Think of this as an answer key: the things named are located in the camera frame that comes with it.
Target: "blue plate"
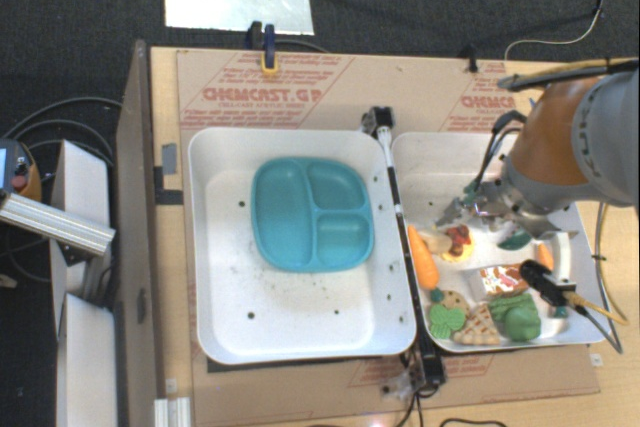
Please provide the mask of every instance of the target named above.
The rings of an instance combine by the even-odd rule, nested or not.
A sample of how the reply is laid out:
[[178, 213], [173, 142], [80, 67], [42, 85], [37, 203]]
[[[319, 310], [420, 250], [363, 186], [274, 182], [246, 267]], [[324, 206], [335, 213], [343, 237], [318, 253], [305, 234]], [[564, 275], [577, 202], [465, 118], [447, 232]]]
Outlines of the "blue plate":
[[340, 162], [280, 158], [263, 164], [251, 190], [260, 254], [293, 272], [341, 271], [373, 248], [373, 220], [360, 176]]

